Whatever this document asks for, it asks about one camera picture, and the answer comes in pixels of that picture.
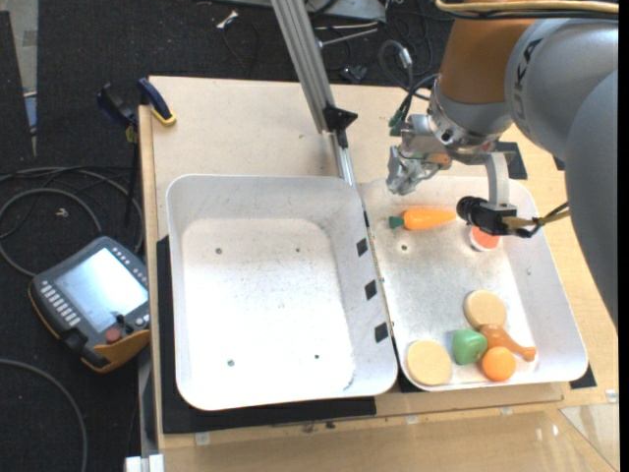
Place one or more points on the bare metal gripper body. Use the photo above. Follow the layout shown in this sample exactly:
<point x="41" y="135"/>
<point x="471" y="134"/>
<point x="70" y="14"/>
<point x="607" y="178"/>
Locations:
<point x="432" y="138"/>

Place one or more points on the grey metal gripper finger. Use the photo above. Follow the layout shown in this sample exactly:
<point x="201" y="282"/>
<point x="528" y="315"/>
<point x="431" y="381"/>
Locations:
<point x="394" y="170"/>
<point x="414" y="175"/>

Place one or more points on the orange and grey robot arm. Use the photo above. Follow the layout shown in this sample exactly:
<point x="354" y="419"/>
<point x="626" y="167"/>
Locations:
<point x="555" y="76"/>

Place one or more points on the orange carrot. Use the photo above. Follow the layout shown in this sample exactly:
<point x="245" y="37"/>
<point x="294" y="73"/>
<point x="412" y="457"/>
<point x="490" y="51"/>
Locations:
<point x="426" y="218"/>

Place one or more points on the orange and white can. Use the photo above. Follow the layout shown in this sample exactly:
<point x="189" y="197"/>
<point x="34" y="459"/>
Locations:
<point x="484" y="242"/>

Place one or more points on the white plastic tray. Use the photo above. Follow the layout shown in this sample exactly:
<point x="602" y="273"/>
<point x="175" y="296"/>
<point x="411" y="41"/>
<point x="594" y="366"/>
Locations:
<point x="265" y="303"/>
<point x="442" y="283"/>

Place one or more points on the beige round biscuit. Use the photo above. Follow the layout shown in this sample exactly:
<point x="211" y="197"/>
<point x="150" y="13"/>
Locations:
<point x="428" y="363"/>
<point x="485" y="309"/>

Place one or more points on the pale wood board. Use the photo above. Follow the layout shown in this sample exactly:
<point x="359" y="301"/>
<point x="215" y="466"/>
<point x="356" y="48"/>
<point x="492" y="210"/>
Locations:
<point x="245" y="131"/>

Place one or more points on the green pepper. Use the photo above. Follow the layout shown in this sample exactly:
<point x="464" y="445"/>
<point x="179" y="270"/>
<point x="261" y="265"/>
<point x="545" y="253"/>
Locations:
<point x="468" y="347"/>

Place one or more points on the brown chicken drumstick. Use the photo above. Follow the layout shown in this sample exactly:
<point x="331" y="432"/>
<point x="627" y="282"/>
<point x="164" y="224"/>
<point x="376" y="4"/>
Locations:
<point x="501" y="338"/>

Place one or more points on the orange fruit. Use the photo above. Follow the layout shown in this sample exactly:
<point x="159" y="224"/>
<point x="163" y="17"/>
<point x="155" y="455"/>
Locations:
<point x="499" y="364"/>

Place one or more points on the black cylinder on white bracket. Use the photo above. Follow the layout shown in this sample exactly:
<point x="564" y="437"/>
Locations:
<point x="484" y="214"/>

